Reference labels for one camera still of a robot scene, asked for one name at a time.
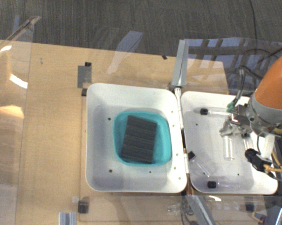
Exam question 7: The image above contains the teal plastic bowl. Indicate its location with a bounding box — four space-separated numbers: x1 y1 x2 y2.
111 109 174 168

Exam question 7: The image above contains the clear plastic bottle black cap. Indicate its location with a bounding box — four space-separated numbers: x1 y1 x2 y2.
193 106 230 117
207 179 242 191
186 150 212 178

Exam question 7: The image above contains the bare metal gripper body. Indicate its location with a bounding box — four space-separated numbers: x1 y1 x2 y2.
228 103 255 136

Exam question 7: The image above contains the black cylinder on white bracket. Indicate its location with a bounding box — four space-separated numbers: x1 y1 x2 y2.
243 132 276 173

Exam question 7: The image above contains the black ribbed block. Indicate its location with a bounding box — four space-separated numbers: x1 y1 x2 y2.
119 115 158 164

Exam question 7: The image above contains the white plastic tray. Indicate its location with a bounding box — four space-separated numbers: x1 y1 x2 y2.
176 90 282 197
82 82 192 196

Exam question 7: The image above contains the thin black and white rod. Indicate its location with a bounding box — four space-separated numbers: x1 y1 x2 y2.
169 87 195 196

